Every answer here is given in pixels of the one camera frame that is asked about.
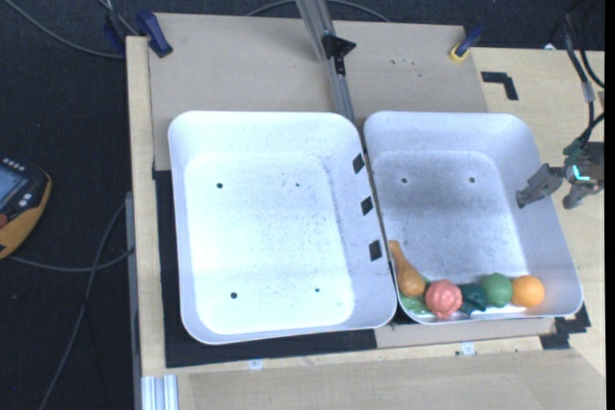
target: wooden table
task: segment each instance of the wooden table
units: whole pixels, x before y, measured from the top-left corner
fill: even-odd
[[[402,408],[412,402],[493,408],[502,398],[514,398],[516,408],[605,407],[604,194],[565,210],[561,199],[567,183],[553,194],[553,201],[591,321],[586,333],[570,337],[570,349],[543,350],[539,336],[555,332],[554,319],[543,318],[485,322],[479,329],[476,324],[436,331],[423,325],[384,326],[376,330],[376,350],[168,369],[152,171],[169,167],[165,134],[170,118],[186,109],[333,108],[323,77],[326,70],[310,58],[301,20],[158,16],[175,59],[157,59],[146,38],[139,36],[128,38],[127,57],[138,303],[135,351],[137,376],[144,384],[165,376],[173,387],[177,381],[182,410],[248,405],[355,409],[377,403]],[[376,109],[511,113],[529,125],[543,162],[551,165],[563,162],[562,149],[586,126],[578,76],[565,52],[473,48],[468,59],[454,64],[447,55],[463,39],[460,27],[335,25],[339,36],[366,47],[346,62],[359,125]],[[588,57],[603,76],[604,53]],[[519,100],[506,99],[500,84],[482,84],[483,71],[511,77]],[[408,77],[417,82],[411,89],[404,85]],[[237,91],[251,78],[265,81],[267,90],[255,89],[256,95]],[[284,90],[271,90],[282,83]],[[303,90],[306,84],[311,84],[309,91]],[[601,138],[603,128],[598,127],[593,139]],[[156,408],[151,405],[144,408]]]

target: plastic fruit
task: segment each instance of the plastic fruit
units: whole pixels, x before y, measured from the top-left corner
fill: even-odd
[[[525,275],[512,281],[512,302],[518,306],[534,307],[545,299],[545,286],[540,278]]]
[[[402,293],[400,294],[400,301],[402,302],[402,306],[410,313],[418,315],[430,314],[430,310],[427,308],[423,296],[414,296],[413,298],[407,298]]]
[[[432,282],[425,292],[425,304],[438,318],[451,318],[463,304],[461,289],[445,278]]]
[[[395,260],[397,285],[402,294],[409,298],[422,295],[425,292],[425,279],[406,260],[399,241],[389,241],[388,248],[393,255],[393,260]]]
[[[512,282],[503,274],[496,272],[484,277],[480,286],[487,295],[487,301],[496,307],[504,307],[512,299]]]
[[[473,311],[486,311],[487,293],[480,285],[476,283],[466,283],[459,285],[459,289],[461,289],[461,297],[463,298],[463,304],[459,309],[460,311],[468,316],[470,316]]]

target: screen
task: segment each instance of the screen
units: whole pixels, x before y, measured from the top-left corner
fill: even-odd
[[[6,205],[27,180],[0,167],[0,209]]]

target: orange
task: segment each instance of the orange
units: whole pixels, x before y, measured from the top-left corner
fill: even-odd
[[[545,299],[545,286],[540,278],[525,275],[512,281],[511,301],[518,306],[534,307]]]

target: black mat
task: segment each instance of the black mat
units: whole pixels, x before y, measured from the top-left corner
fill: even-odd
[[[159,249],[167,367],[236,360],[292,357],[376,347],[374,330],[337,331],[214,346],[202,344],[185,330],[180,315],[180,292],[170,171],[155,173],[159,215]]]

